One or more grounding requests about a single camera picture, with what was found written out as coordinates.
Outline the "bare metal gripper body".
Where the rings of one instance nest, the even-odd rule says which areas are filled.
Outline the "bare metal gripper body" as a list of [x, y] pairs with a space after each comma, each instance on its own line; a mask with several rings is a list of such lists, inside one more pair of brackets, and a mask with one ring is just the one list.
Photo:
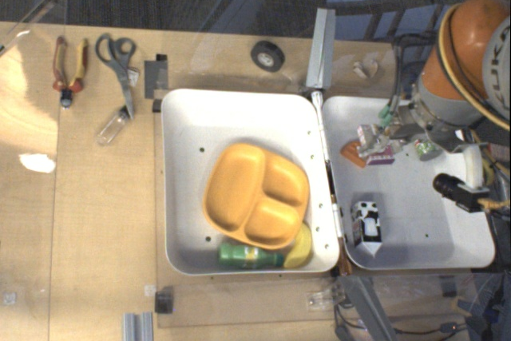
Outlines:
[[410, 101], [407, 105], [400, 105], [389, 125], [391, 140], [410, 141], [412, 137], [422, 134], [434, 139], [439, 130], [438, 119], [422, 101]]

